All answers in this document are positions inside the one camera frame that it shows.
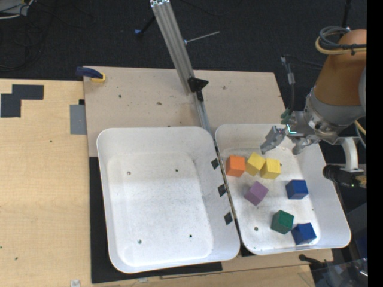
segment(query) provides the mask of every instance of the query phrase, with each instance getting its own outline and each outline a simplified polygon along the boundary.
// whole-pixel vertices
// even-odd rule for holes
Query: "orange cube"
[[[242,156],[230,155],[225,165],[226,175],[241,176],[246,170],[245,158]]]

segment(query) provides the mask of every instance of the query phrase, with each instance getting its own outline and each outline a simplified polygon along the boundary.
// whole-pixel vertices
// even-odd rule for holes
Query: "black mat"
[[[113,267],[108,253],[107,231],[105,225],[104,201],[97,157],[89,158],[90,168],[90,251],[92,283],[114,282],[116,280],[138,279],[140,277],[175,274],[206,273],[222,271],[222,264],[191,265],[164,270],[126,274]]]

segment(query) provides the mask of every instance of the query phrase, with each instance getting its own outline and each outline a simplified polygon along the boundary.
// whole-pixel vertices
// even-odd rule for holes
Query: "black clamp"
[[[209,81],[190,77],[187,82],[191,92],[197,93],[198,100],[203,101],[202,89],[208,85]]]

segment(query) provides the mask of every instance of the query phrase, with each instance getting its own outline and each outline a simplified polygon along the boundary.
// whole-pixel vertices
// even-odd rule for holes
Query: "block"
[[[250,201],[252,204],[257,206],[265,195],[268,193],[268,189],[263,186],[260,182],[256,181],[253,186],[250,187],[250,189],[247,191],[247,193],[244,195],[245,199]]]
[[[250,175],[256,175],[263,167],[266,160],[257,153],[251,153],[246,161],[246,172]]]
[[[287,197],[292,200],[300,200],[309,194],[304,179],[292,179],[286,184]]]
[[[311,223],[297,224],[297,226],[291,230],[291,233],[296,245],[309,243],[317,238]]]
[[[277,211],[271,223],[271,229],[281,234],[287,234],[293,228],[294,216],[283,210]]]
[[[281,174],[281,163],[279,160],[267,158],[261,168],[261,177],[264,179],[275,179]]]
[[[246,170],[245,158],[242,156],[230,155],[225,165],[226,175],[241,176]]]

